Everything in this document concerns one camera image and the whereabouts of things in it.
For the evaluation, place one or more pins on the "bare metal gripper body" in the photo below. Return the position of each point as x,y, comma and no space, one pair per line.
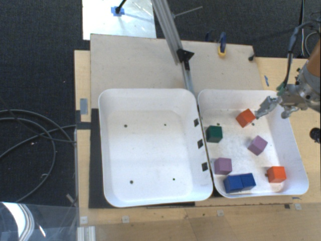
293,97

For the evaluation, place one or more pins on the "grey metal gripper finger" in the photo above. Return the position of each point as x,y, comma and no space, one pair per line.
265,107
287,113

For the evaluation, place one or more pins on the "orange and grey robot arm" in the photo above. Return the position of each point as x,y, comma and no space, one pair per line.
314,64

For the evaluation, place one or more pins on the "orange cube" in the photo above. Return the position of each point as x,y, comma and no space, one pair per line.
246,117
276,174

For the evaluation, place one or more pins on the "purple cube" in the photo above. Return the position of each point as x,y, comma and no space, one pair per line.
257,145
223,166

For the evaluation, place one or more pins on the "white plastic tray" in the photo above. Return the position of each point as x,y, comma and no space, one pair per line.
238,147
150,147

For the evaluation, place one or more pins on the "green cube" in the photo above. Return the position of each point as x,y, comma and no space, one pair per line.
214,134

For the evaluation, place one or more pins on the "thin black rod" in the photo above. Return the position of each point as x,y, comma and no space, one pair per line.
206,149

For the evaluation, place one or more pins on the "blue cube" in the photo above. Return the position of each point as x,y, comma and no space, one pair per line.
233,184
248,181

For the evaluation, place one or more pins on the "pale flat board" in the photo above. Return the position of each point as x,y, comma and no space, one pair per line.
135,64

